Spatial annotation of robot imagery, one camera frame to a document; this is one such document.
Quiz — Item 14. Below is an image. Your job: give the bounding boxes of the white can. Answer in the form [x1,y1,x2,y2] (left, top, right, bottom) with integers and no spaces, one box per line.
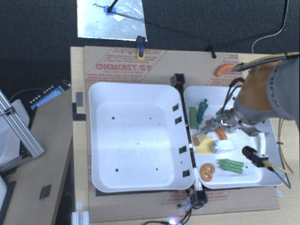
[212,139,234,154]

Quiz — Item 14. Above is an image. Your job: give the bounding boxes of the orange sausage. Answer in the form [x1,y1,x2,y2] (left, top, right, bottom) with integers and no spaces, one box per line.
[215,127,228,141]
[215,63,235,77]

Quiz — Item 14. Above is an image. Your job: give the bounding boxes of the black cylinder on white bracket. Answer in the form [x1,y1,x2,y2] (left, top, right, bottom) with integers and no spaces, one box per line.
[242,133,270,168]

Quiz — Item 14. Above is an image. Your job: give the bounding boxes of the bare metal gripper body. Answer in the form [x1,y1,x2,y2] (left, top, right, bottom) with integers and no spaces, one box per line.
[220,110,249,134]

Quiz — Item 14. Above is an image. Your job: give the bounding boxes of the tan ice cream cone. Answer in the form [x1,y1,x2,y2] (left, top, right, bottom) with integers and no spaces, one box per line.
[192,133,206,147]

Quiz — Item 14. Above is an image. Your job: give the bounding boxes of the thin black and white rod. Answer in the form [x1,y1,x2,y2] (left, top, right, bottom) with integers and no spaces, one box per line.
[177,82,203,195]

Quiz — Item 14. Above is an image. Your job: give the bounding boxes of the brown cardboard board, red print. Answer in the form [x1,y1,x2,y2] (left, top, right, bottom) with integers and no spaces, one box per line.
[83,45,281,217]

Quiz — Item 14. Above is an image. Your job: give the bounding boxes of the green beans bundle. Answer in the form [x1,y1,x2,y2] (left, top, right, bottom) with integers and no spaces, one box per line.
[217,158,245,174]

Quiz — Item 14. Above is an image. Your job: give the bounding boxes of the yellow cheese slice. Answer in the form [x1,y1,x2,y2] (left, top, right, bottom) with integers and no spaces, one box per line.
[195,135,215,155]

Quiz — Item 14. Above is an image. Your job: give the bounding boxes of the light green cylinder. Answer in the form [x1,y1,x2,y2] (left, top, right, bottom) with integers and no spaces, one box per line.
[189,106,200,130]

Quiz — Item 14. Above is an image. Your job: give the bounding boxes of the white plastic tray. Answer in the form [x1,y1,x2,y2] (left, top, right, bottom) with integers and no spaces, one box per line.
[88,81,195,194]
[183,85,285,189]

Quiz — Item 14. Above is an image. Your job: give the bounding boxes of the dark green toy bottle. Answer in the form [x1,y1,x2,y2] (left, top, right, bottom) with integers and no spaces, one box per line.
[196,98,209,124]

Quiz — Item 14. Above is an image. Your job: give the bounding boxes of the orange pretzel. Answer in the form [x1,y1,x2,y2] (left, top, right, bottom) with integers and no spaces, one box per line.
[199,163,216,183]

